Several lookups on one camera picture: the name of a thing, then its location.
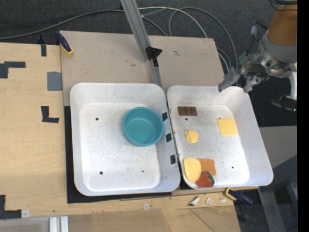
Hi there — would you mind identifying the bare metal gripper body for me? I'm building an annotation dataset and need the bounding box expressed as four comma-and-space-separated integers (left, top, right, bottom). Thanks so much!
240, 53, 293, 82

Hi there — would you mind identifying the yellow square cheese slice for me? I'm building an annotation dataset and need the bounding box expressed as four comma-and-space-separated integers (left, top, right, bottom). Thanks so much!
216, 117, 239, 137

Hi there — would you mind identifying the brown chocolate bar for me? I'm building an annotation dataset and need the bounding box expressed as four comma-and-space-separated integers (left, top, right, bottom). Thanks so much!
177, 106, 198, 117

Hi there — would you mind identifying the yellow lumpy toy food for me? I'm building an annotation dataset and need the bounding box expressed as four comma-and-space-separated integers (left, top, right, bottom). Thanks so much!
184, 129, 199, 145

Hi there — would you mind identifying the white plastic tray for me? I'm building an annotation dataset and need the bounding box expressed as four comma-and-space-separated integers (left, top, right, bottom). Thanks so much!
166, 85, 274, 190
70, 82, 182, 197

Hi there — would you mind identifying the orange toast slice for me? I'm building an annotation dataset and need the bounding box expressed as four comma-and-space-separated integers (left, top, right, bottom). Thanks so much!
197, 158, 217, 177

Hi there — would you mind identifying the yellow oval slice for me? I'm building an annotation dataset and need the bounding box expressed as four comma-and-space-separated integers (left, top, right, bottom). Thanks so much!
183, 157, 202, 183

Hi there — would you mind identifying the teal bowl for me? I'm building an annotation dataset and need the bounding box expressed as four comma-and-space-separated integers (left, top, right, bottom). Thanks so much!
122, 106, 165, 147

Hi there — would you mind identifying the red strawberry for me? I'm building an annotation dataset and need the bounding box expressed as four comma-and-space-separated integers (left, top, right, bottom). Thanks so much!
196, 171, 215, 188

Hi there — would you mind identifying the pale brown flat board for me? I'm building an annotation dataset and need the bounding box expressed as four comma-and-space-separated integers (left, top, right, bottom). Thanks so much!
59, 30, 260, 198

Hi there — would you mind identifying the black cylinder on white bracket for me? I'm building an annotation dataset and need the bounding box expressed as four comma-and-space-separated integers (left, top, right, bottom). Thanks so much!
270, 66, 298, 113

